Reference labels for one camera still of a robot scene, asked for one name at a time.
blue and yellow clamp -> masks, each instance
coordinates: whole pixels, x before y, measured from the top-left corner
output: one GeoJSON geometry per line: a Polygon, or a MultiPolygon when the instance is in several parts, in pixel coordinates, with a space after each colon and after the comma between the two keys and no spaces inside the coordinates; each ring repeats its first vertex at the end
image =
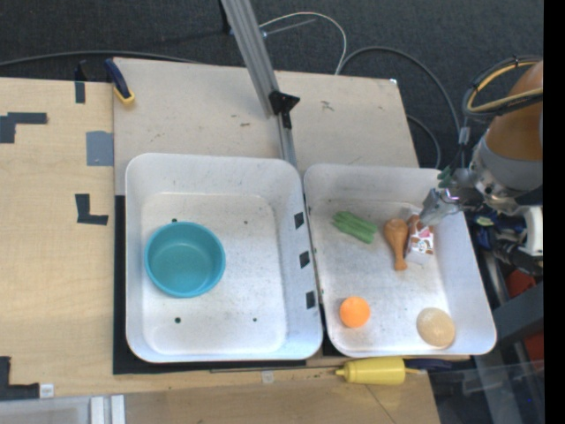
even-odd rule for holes
{"type": "Polygon", "coordinates": [[[132,103],[135,99],[135,94],[130,88],[128,88],[127,83],[125,83],[124,76],[116,66],[116,63],[109,58],[104,61],[104,69],[114,83],[114,94],[117,98],[125,105],[132,103]]]}

orange ball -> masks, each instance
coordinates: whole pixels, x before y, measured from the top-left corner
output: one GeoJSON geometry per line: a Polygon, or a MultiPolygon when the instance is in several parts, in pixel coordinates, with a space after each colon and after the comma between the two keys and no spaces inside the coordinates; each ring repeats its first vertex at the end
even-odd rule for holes
{"type": "Polygon", "coordinates": [[[371,316],[371,308],[361,297],[349,297],[339,307],[339,316],[343,325],[353,329],[362,327],[371,316]]]}

white cable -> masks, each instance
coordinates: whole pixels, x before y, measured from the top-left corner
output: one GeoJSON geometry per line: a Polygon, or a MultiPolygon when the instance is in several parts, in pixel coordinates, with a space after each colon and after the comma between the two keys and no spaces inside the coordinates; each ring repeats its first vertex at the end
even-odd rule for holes
{"type": "Polygon", "coordinates": [[[342,69],[342,62],[345,59],[345,53],[347,51],[347,36],[346,36],[345,31],[343,30],[342,26],[340,26],[337,22],[335,22],[335,20],[333,20],[329,16],[326,16],[324,14],[320,14],[319,12],[312,12],[312,11],[293,12],[292,14],[287,14],[286,16],[281,16],[279,18],[269,20],[268,22],[264,22],[264,23],[259,25],[259,28],[263,28],[263,27],[266,27],[268,25],[274,24],[275,22],[279,22],[280,20],[289,19],[289,18],[292,18],[292,17],[295,17],[295,16],[317,16],[317,17],[323,18],[325,20],[329,20],[342,33],[343,53],[342,53],[342,56],[339,59],[339,63],[337,64],[337,68],[335,69],[335,75],[337,75],[339,73],[339,71],[342,69]]]}

bowl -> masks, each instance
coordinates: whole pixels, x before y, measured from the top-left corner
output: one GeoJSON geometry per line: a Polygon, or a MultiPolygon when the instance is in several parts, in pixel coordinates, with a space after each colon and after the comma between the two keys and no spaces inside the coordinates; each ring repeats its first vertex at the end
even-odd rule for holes
{"type": "Polygon", "coordinates": [[[211,230],[191,222],[173,222],[156,230],[144,252],[147,274],[163,292],[198,297],[222,279],[225,252],[211,230]]]}

yellow rolling pin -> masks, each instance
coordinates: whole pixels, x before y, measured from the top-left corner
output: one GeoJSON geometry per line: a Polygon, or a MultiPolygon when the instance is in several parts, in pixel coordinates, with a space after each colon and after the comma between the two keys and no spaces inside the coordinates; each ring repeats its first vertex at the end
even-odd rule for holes
{"type": "Polygon", "coordinates": [[[335,371],[348,383],[373,385],[400,385],[406,373],[417,374],[417,369],[407,368],[400,357],[367,358],[346,361],[343,368],[335,371]]]}

